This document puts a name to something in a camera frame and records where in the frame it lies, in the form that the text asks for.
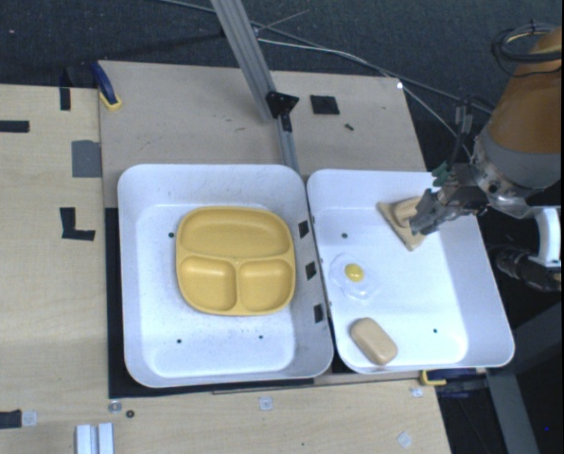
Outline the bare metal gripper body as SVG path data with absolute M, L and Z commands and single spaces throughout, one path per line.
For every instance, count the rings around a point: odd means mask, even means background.
M 535 207 L 527 198 L 538 191 L 509 180 L 492 164 L 444 162 L 434 170 L 434 211 L 437 218 L 480 215 L 492 208 L 512 218 L 531 218 Z

